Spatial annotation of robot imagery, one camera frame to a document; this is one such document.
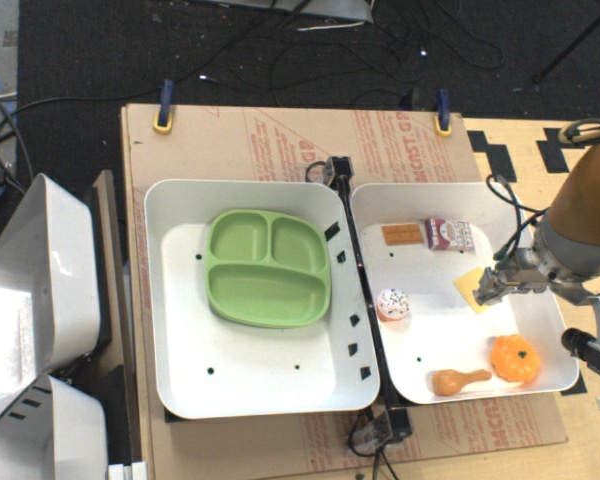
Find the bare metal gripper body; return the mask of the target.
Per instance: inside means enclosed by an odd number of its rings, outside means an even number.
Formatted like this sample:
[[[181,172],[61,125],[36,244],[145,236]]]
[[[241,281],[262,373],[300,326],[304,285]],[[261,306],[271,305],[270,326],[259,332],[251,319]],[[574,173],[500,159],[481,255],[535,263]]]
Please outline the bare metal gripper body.
[[[494,267],[494,285],[498,294],[541,293],[550,286],[548,276],[540,270],[540,258],[532,248],[518,248],[506,254]]]

